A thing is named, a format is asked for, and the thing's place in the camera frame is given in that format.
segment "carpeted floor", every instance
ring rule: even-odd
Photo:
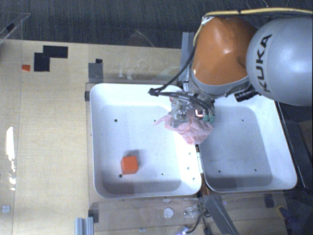
[[[265,1],[271,7],[288,2]],[[261,0],[248,2],[265,6]],[[289,0],[289,7],[312,6],[313,0]],[[205,12],[244,8],[246,0],[0,0],[2,12],[31,13],[24,28],[28,40],[157,47],[180,47],[181,33],[195,31]],[[0,15],[0,23],[5,19]],[[259,27],[268,18],[248,20]],[[143,35],[149,41],[138,43]]]

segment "clear plastic panel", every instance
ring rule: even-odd
[[[22,24],[0,11],[0,234],[12,234],[22,88]]]

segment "pink cloth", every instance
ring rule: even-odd
[[[197,119],[193,114],[188,114],[189,121],[182,123],[176,128],[171,126],[173,115],[166,115],[155,122],[164,121],[166,129],[178,132],[188,144],[200,144],[212,133],[213,127],[203,120]]]

